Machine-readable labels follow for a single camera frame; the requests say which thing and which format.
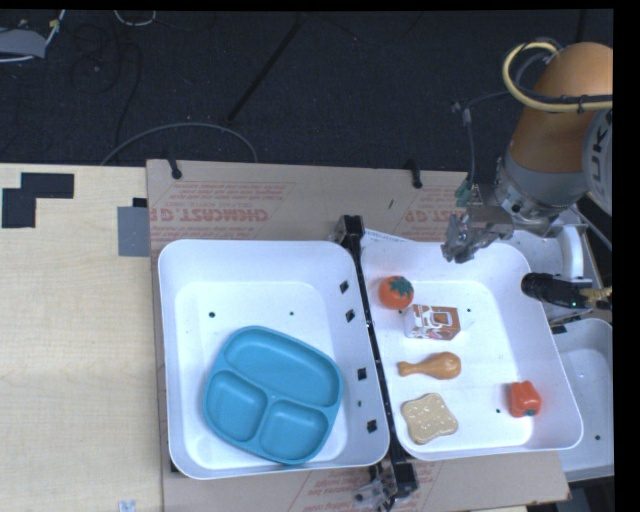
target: wooden surface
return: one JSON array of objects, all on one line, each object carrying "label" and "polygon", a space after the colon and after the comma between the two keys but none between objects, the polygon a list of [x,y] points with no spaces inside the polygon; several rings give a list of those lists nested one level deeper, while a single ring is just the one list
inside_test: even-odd
[{"label": "wooden surface", "polygon": [[117,237],[145,170],[4,165],[0,186],[23,171],[74,172],[75,195],[0,229],[0,510],[161,510],[150,260]]}]

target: yellow cable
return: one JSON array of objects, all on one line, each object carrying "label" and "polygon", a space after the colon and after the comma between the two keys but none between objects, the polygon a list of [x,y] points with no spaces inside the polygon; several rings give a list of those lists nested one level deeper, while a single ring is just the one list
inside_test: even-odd
[{"label": "yellow cable", "polygon": [[[528,107],[534,108],[536,110],[543,110],[545,112],[573,112],[578,109],[576,105],[567,105],[567,104],[550,104],[542,101],[537,101],[529,96],[525,95],[518,89],[513,80],[511,80],[511,75],[509,74],[509,69],[511,67],[511,62],[515,58],[515,56],[521,52],[526,47],[527,50],[532,48],[542,48],[544,50],[548,50],[553,55],[558,53],[558,49],[552,45],[551,43],[545,42],[533,42],[533,43],[523,43],[520,46],[514,48],[509,55],[504,59],[504,63],[502,65],[502,79],[504,80],[505,85],[509,92],[520,102],[525,104]],[[581,105],[583,110],[602,110],[606,108],[613,107],[613,101],[596,101],[596,102],[588,102]]]}]

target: cardboard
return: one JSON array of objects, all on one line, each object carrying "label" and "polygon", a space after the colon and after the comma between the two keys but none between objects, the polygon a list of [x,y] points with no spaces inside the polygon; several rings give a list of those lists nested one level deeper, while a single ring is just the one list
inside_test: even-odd
[{"label": "cardboard", "polygon": [[[165,510],[356,511],[354,491],[368,468],[273,473],[200,481],[171,470],[157,258],[181,238],[327,240],[342,215],[366,228],[417,241],[443,241],[464,173],[422,171],[423,187],[395,169],[178,161],[147,162],[150,249]],[[419,488],[393,510],[446,512],[564,501],[567,481],[555,452],[442,462],[414,461]]]}]

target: blue plate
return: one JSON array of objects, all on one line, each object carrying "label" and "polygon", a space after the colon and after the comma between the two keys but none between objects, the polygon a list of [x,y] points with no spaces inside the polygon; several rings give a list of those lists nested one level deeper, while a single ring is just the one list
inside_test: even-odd
[{"label": "blue plate", "polygon": [[227,442],[282,464],[301,464],[327,441],[342,390],[342,374],[326,354],[250,326],[222,346],[202,409],[211,430]]}]

